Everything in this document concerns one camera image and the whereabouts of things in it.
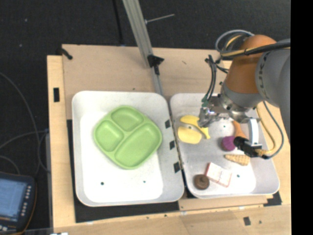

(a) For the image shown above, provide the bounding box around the purple round toy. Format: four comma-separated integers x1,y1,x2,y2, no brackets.
221,136,237,152

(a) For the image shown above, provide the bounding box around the brown flat board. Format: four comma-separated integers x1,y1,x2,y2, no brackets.
61,44,286,212

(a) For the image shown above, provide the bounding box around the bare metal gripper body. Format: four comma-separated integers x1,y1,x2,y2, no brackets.
199,96,256,124

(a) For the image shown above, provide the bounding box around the white plastic tray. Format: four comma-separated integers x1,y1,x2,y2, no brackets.
71,90,185,207
169,93,281,200

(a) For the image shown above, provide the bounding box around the green divided plate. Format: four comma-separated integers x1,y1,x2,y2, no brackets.
92,105,163,170

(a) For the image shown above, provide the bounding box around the brown chocolate swirl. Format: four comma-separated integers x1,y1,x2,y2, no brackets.
194,174,210,190

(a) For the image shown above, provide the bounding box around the pale yellow toy food piece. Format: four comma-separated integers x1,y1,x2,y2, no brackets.
177,126,203,145

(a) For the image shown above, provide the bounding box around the orange cone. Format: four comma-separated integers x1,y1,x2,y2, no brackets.
232,120,248,141

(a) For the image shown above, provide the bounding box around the pink and white cake slice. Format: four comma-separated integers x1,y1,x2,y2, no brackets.
204,162,232,188

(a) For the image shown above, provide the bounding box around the yellow banana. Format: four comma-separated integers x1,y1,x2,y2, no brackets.
180,115,211,140

